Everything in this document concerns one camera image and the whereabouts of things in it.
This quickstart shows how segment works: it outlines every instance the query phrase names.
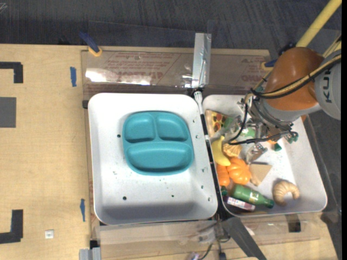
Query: wooden board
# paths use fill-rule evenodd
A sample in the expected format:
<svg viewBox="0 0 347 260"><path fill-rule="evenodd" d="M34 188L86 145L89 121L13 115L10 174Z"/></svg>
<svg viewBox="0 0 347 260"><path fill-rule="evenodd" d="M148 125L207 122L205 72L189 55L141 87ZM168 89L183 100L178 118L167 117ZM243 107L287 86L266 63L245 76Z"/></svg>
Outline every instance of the wooden board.
<svg viewBox="0 0 347 260"><path fill-rule="evenodd" d="M0 61L21 62L24 66L23 84L13 83L12 70L0 69L0 96L17 98L16 128L0 128L0 232L10 231L12 210L24 212L21 242L0 244L0 259L71 260L78 259L80 249L89 247L91 217L82 108L83 50L86 47L0 44ZM70 67L76 68L76 87L71 83ZM81 199L85 200L85 222ZM320 221L318 224L319 239L264 245L261 250L269 259L336 259L326 225ZM45 239L45 231L51 229L54 238ZM228 259L246 257L240 249L226 252ZM206 259L217 259L216 256L214 250ZM145 259L186 258L185 254Z"/></svg>

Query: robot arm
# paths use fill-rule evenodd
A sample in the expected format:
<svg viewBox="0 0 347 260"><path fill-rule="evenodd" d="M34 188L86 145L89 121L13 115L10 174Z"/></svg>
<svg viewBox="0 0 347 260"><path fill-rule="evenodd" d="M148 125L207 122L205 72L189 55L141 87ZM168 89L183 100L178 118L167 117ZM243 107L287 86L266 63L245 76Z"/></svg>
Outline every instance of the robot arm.
<svg viewBox="0 0 347 260"><path fill-rule="evenodd" d="M341 50L323 58L309 48L291 48L276 61L264 92L258 89L241 102L245 118L240 131L248 126L257 128L256 138L243 143L276 142L282 137L296 140L292 122L321 109L340 120Z"/></svg>

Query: yellow pole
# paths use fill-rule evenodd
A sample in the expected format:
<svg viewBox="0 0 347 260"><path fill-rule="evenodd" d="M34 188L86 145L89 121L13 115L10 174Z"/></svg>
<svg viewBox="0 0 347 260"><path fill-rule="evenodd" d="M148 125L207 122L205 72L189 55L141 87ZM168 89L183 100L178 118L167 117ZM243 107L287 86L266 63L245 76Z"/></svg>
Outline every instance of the yellow pole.
<svg viewBox="0 0 347 260"><path fill-rule="evenodd" d="M307 47L307 45L313 40L318 34L320 29L329 20L333 13L342 4L342 0L330 0L324 9L320 12L317 18L313 21L311 26L308 28L306 33L301 37L297 43L297 47Z"/></svg>

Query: cable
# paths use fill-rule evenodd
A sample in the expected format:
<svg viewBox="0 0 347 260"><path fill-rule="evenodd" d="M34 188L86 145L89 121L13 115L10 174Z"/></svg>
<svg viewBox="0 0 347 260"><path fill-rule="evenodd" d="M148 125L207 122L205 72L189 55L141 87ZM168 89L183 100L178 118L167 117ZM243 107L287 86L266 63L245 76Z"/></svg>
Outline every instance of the cable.
<svg viewBox="0 0 347 260"><path fill-rule="evenodd" d="M226 239L219 239L218 242L222 243L222 244L223 243L228 243L230 241L230 239L231 239L231 236L228 236Z"/></svg>
<svg viewBox="0 0 347 260"><path fill-rule="evenodd" d="M241 127L240 127L240 130L239 132L237 133L236 136L234 136L233 138L231 138L228 142L232 142L233 140L236 140L242 133L242 130L244 129L245 127L245 124L246 124L246 119L247 119L247 113L248 113L248 105L247 105L247 102L245 101L245 114L243 116L243 121L242 121L242 124L241 124Z"/></svg>
<svg viewBox="0 0 347 260"><path fill-rule="evenodd" d="M263 78L261 78L261 80L255 85L254 89L259 88L264 82L267 82L267 79L269 78L269 76L271 75L271 71L268 71Z"/></svg>
<svg viewBox="0 0 347 260"><path fill-rule="evenodd" d="M340 34L336 40L329 46L329 48L324 52L323 57L328 57L331 53L336 51L336 48L341 44L342 34Z"/></svg>
<svg viewBox="0 0 347 260"><path fill-rule="evenodd" d="M264 98L264 99L281 98L283 96L286 96L288 94L291 94L291 93L297 91L298 89L300 89L304 85L308 84L311 80L314 80L318 75L321 74L321 72L333 67L337 62L340 62L340 61L341 61L341 54L339 54L339 55L335 56L333 59L327 61L325 64L321 65L316 70L314 70L313 72L304 76L303 78L298 79L298 80L296 80L296 81L294 81L294 82L292 82L292 83L290 83L284 87L281 87L277 90L274 90L272 92L259 93L259 92L255 91L254 89L250 89L250 91L253 93L253 95L258 96L260 98Z"/></svg>
<svg viewBox="0 0 347 260"><path fill-rule="evenodd" d="M292 136L296 137L298 136L299 134L297 132L292 132L292 131L285 131L285 132L281 132L279 134L276 134L276 135L273 135L273 136L269 136L267 138L254 138L254 139L248 139L248 140L244 140L244 141L238 141L238 142L232 142L229 144L230 145L242 145L242 144L251 144L253 142L263 142L263 141L269 141L269 140L272 140L272 139L276 139L278 137L284 137L288 134L291 134Z"/></svg>
<svg viewBox="0 0 347 260"><path fill-rule="evenodd" d="M222 252L222 246L221 246L221 242L218 242L218 250L219 250L219 253Z"/></svg>
<svg viewBox="0 0 347 260"><path fill-rule="evenodd" d="M205 254L201 257L201 258L198 258L197 260L202 260L202 259L205 259L207 254L210 252L211 248L212 248L212 245L213 244L210 244L207 248L207 251L205 252Z"/></svg>

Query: black square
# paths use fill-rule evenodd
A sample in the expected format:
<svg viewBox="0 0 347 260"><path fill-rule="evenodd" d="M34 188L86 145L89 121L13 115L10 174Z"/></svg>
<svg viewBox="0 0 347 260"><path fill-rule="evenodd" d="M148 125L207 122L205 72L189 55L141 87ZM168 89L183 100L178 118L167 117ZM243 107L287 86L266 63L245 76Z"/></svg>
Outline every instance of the black square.
<svg viewBox="0 0 347 260"><path fill-rule="evenodd" d="M16 105L15 97L0 97L0 127L16 127Z"/></svg>

